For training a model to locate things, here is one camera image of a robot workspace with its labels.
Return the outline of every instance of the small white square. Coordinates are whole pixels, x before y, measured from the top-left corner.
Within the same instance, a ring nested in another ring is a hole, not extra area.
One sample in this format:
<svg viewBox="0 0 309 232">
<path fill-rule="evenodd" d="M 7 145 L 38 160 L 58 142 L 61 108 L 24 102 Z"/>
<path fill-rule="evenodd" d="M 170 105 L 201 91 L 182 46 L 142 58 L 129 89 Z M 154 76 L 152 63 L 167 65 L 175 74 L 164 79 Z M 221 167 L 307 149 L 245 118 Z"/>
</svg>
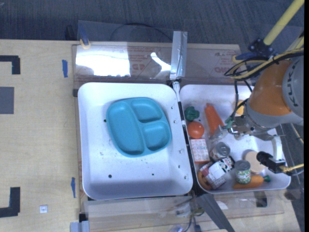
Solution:
<svg viewBox="0 0 309 232">
<path fill-rule="evenodd" d="M 48 205 L 40 205 L 40 213 L 47 213 Z"/>
</svg>

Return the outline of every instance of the green label can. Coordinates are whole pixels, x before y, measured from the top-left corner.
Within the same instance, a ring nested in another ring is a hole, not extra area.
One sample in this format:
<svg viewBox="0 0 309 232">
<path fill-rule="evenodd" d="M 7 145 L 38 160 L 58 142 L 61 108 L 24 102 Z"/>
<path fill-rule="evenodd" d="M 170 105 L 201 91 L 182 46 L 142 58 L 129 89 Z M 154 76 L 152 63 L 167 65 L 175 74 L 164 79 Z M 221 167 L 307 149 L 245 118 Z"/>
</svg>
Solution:
<svg viewBox="0 0 309 232">
<path fill-rule="evenodd" d="M 250 163 L 247 160 L 238 160 L 234 164 L 236 181 L 240 184 L 248 184 L 251 181 Z"/>
</svg>

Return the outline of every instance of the light blue object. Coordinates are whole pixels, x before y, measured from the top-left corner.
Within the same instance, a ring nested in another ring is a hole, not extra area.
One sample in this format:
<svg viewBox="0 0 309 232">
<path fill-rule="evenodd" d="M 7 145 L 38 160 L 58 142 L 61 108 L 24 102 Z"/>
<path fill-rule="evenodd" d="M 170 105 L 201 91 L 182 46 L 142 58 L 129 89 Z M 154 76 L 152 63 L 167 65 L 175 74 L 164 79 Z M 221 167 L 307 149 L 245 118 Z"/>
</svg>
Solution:
<svg viewBox="0 0 309 232">
<path fill-rule="evenodd" d="M 162 150 L 172 138 L 163 110 L 146 97 L 116 101 L 107 109 L 106 123 L 114 146 L 127 157 Z"/>
</svg>

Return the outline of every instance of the silver can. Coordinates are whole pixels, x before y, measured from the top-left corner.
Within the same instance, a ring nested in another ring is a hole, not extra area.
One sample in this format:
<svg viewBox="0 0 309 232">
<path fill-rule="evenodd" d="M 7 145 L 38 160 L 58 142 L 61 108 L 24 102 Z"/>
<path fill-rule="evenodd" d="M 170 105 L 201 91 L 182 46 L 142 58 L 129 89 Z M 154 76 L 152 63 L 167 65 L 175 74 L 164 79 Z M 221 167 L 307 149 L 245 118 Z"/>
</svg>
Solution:
<svg viewBox="0 0 309 232">
<path fill-rule="evenodd" d="M 230 153 L 231 153 L 230 147 L 223 142 L 219 142 L 211 150 L 210 157 L 212 158 L 213 161 L 218 161 L 222 158 L 227 157 Z"/>
<path fill-rule="evenodd" d="M 251 181 L 250 163 L 247 160 L 238 160 L 234 164 L 236 181 L 240 184 L 248 184 Z"/>
</svg>

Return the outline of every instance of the orange ball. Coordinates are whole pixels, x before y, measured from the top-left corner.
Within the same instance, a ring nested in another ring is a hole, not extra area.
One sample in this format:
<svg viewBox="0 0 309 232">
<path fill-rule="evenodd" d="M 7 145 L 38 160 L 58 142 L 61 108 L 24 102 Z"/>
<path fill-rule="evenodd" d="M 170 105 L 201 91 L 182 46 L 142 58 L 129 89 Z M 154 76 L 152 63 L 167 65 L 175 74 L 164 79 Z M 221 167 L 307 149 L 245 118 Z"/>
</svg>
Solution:
<svg viewBox="0 0 309 232">
<path fill-rule="evenodd" d="M 201 123 L 192 121 L 188 124 L 187 131 L 190 137 L 194 139 L 199 139 L 203 136 L 205 128 Z"/>
</svg>

